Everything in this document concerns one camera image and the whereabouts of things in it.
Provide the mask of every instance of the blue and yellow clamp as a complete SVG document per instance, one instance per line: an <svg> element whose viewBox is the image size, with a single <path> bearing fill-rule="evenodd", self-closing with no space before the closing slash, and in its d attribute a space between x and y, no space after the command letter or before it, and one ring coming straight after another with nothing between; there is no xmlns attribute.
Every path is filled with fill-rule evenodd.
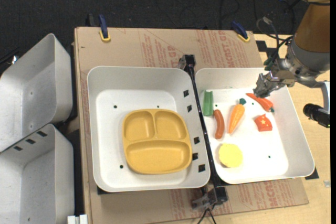
<svg viewBox="0 0 336 224"><path fill-rule="evenodd" d="M244 41L244 42L249 42L250 37L247 35L244 27L240 24L237 23L236 21L231 22L232 29L238 34L238 37Z"/></svg>
<svg viewBox="0 0 336 224"><path fill-rule="evenodd" d="M99 14L98 18L99 18L99 25L100 25L100 28L101 28L101 30L99 31L101 40L103 42L111 41L111 37L110 37L110 34L107 30L107 24L106 24L104 15Z"/></svg>

